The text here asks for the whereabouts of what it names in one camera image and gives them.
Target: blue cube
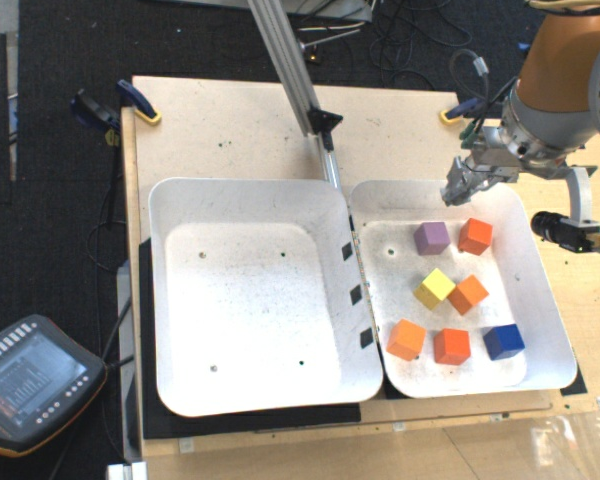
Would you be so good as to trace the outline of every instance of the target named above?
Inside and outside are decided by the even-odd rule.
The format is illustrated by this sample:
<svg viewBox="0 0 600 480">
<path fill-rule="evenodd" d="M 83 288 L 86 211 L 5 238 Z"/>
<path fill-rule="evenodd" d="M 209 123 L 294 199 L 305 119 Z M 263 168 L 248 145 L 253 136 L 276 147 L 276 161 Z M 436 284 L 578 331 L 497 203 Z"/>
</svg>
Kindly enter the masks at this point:
<svg viewBox="0 0 600 480">
<path fill-rule="evenodd" d="M 513 357 L 524 350 L 524 342 L 516 324 L 492 328 L 484 335 L 484 344 L 492 361 Z"/>
</svg>

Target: table surface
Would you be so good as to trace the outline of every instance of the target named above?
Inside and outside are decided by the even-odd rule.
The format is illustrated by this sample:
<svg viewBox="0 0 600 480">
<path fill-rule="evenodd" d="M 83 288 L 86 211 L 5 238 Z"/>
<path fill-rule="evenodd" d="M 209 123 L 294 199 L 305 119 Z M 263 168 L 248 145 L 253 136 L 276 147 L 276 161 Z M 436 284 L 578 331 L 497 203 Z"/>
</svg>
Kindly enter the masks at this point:
<svg viewBox="0 0 600 480">
<path fill-rule="evenodd" d="M 169 177 L 320 179 L 321 168 L 315 139 L 301 134 L 280 84 L 158 77 L 134 77 L 133 84 L 163 115 L 151 127 L 130 109 L 122 114 L 136 375 L 141 382 L 138 245 L 150 236 L 152 187 Z M 317 86 L 316 93 L 322 108 L 344 116 L 333 136 L 345 196 L 366 180 L 443 180 L 454 156 L 466 156 L 457 138 L 462 124 L 444 126 L 438 119 L 440 111 L 457 104 L 453 93 L 332 86 Z M 593 217 L 600 222 L 600 136 L 569 160 L 598 166 L 591 190 Z M 510 187 L 529 220 L 540 210 L 569 213 L 562 181 L 522 175 Z M 600 255 L 573 254 L 540 240 L 537 246 L 586 393 L 566 398 L 559 390 L 523 391 L 409 400 L 387 400 L 379 393 L 361 404 L 360 425 L 288 431 L 287 442 L 363 435 L 395 422 L 425 429 L 486 422 L 502 413 L 528 418 L 598 410 Z M 196 450 L 258 446 L 267 439 L 266 432 L 197 437 Z M 177 457 L 181 444 L 143 440 L 141 453 L 145 460 Z"/>
</svg>

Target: screen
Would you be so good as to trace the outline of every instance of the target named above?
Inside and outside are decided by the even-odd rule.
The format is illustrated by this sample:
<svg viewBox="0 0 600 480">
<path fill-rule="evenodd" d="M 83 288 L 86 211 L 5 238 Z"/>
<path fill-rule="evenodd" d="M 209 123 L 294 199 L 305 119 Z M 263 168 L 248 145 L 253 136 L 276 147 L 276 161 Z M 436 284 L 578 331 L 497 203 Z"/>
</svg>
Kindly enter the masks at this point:
<svg viewBox="0 0 600 480">
<path fill-rule="evenodd" d="M 86 367 L 41 333 L 33 334 L 0 362 L 0 412 L 22 426 Z"/>
</svg>

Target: cube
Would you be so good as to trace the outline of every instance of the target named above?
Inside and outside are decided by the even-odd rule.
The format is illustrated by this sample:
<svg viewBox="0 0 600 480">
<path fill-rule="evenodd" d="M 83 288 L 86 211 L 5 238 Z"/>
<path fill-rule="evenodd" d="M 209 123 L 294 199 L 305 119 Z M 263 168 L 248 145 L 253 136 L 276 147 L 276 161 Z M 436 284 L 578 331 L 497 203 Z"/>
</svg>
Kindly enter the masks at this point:
<svg viewBox="0 0 600 480">
<path fill-rule="evenodd" d="M 480 256 L 491 245 L 493 226 L 488 222 L 470 218 L 460 230 L 458 249 Z"/>
<path fill-rule="evenodd" d="M 471 357 L 469 332 L 462 329 L 442 329 L 433 338 L 436 363 L 461 365 Z"/>
<path fill-rule="evenodd" d="M 427 308 L 434 309 L 453 291 L 456 284 L 449 279 L 439 268 L 434 268 L 424 278 L 413 294 Z"/>
<path fill-rule="evenodd" d="M 525 348 L 516 324 L 493 327 L 484 335 L 484 344 L 492 361 L 513 357 Z"/>
<path fill-rule="evenodd" d="M 427 331 L 404 318 L 391 330 L 387 352 L 406 361 L 411 361 L 422 351 Z"/>
<path fill-rule="evenodd" d="M 413 237 L 420 256 L 432 256 L 444 251 L 451 239 L 444 222 L 423 222 L 416 229 Z"/>
<path fill-rule="evenodd" d="M 471 274 L 464 281 L 459 282 L 455 289 L 449 294 L 449 302 L 456 308 L 458 313 L 464 315 L 472 307 L 482 302 L 489 292 L 476 276 Z"/>
</svg>

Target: dark background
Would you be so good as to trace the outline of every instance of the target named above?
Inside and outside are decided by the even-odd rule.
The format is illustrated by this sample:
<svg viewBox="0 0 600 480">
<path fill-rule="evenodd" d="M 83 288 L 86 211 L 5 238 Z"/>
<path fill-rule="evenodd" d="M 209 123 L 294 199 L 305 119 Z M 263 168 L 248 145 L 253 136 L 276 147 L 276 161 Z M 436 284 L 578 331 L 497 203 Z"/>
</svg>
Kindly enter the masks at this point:
<svg viewBox="0 0 600 480">
<path fill-rule="evenodd" d="M 374 16 L 359 34 L 320 48 L 321 63 L 309 65 L 315 84 L 456 91 L 464 100 L 469 95 L 449 73 L 453 52 L 469 48 L 483 56 L 492 87 L 500 87 L 519 72 L 520 45 L 532 42 L 544 18 L 523 0 L 385 0 Z M 322 23 L 301 19 L 292 17 L 292 25 Z M 305 42 L 324 36 L 299 34 Z M 468 62 L 459 68 L 480 90 Z M 13 182 L 0 44 L 0 329 L 40 313 L 89 350 L 97 352 L 106 340 L 117 313 L 115 275 L 100 270 L 96 286 L 86 239 L 99 221 L 112 150 L 102 134 L 77 123 L 69 102 L 85 88 L 98 102 L 119 108 L 115 83 L 140 74 L 278 80 L 249 11 L 136 0 L 20 0 Z M 119 189 L 115 218 L 123 220 Z M 102 231 L 99 254 L 113 269 L 124 262 L 123 226 Z M 120 446 L 117 388 L 115 380 L 109 383 L 87 410 L 57 478 L 101 479 L 107 465 L 120 462 L 107 435 Z M 0 480 L 48 478 L 69 434 L 27 457 L 0 457 Z"/>
</svg>

